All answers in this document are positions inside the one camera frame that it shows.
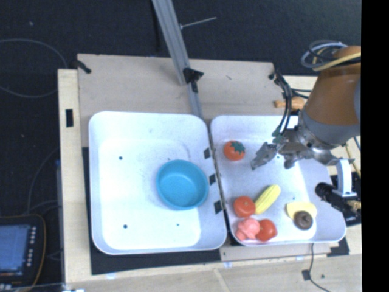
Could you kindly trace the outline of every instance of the pink toy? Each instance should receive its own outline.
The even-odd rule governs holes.
[[[255,236],[260,232],[260,222],[252,217],[245,218],[238,223],[236,237],[239,240],[255,239]]]

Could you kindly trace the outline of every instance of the toy food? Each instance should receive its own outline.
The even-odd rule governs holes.
[[[268,241],[277,236],[277,234],[277,228],[272,221],[267,218],[260,220],[260,231],[256,235],[258,240]]]
[[[309,201],[293,201],[286,204],[286,213],[292,220],[294,220],[296,212],[299,211],[308,212],[312,218],[317,215],[316,206]]]
[[[240,196],[233,202],[233,209],[238,217],[249,217],[255,212],[255,203],[248,196]]]
[[[260,231],[260,222],[252,217],[247,217],[238,223],[238,229],[235,232],[236,237],[243,241],[246,239],[255,239]]]
[[[311,228],[314,223],[311,214],[306,211],[296,212],[293,221],[295,225],[302,230],[307,230]]]
[[[228,141],[224,145],[223,152],[227,159],[238,161],[243,159],[245,148],[243,144],[238,141]]]
[[[255,214],[262,214],[274,203],[281,193],[280,186],[270,185],[255,201]]]

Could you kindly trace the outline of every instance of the black mat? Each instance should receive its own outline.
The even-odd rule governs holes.
[[[0,78],[15,81],[12,88],[19,92],[38,89],[38,86],[53,88],[51,77],[44,75],[26,79],[0,73]],[[60,158],[57,118],[56,94],[42,100],[29,100],[0,92],[0,215],[26,214],[31,196],[30,213],[42,215],[47,229],[47,256],[39,281],[42,284],[62,281],[56,204]],[[53,202],[36,207],[46,201]]]
[[[190,58],[270,61],[283,74],[317,39],[361,44],[362,0],[173,0]],[[150,0],[0,0],[1,38],[31,38],[78,53],[168,56],[156,50]]]
[[[102,253],[93,243],[91,238],[91,212],[89,199],[89,149],[82,148],[84,162],[85,191],[88,207],[89,244],[91,247],[92,274],[113,273],[116,271],[153,268],[162,266],[189,265],[197,263],[219,262],[220,251],[196,251],[196,252],[173,252],[157,254],[128,254],[107,255]]]

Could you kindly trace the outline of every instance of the toy tomato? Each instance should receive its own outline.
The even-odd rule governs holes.
[[[260,231],[257,233],[256,238],[261,241],[268,241],[271,238],[277,236],[277,228],[274,223],[267,218],[260,221]]]
[[[233,209],[238,217],[249,217],[255,212],[255,203],[248,196],[240,196],[233,202]]]
[[[245,154],[244,150],[243,144],[238,141],[228,141],[223,148],[225,156],[232,161],[241,160]]]

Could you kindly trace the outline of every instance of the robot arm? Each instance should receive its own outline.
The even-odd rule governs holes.
[[[339,163],[331,150],[360,135],[360,52],[360,46],[342,46],[329,63],[316,67],[321,72],[298,124],[276,131],[273,144],[263,144],[251,163],[253,170],[277,153],[287,169],[300,159],[313,158],[325,166]]]

